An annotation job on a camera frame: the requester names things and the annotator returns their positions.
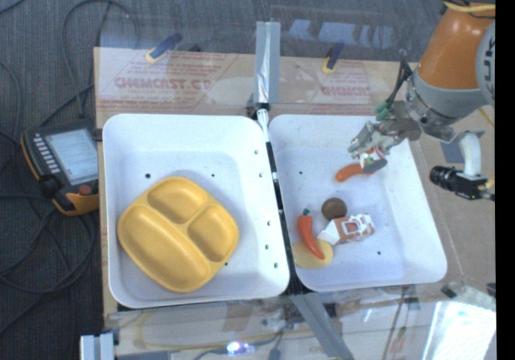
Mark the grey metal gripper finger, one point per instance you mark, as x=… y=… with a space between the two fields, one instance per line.
x=362 y=139
x=385 y=143

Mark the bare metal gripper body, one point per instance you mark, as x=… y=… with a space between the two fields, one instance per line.
x=404 y=125

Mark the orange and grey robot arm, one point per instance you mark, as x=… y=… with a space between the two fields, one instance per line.
x=450 y=52

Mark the orange sausage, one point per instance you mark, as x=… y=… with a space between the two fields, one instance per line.
x=347 y=172

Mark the brown round biscuit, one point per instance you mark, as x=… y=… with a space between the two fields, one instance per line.
x=334 y=208

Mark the white and orange carton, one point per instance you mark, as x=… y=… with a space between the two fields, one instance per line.
x=348 y=228

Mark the white plastic tray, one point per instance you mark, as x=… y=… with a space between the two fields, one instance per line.
x=249 y=282
x=402 y=237

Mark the orange carrot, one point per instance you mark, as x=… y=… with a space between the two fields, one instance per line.
x=307 y=231

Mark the flat yellow round disc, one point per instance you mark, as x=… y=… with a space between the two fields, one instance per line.
x=303 y=259

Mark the brown cardboard board, red print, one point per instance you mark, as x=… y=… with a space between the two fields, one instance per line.
x=181 y=80

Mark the yellow divided plate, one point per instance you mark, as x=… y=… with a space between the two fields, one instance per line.
x=173 y=237

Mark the black cylinder on white bracket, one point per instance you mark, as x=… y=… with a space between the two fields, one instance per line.
x=458 y=181

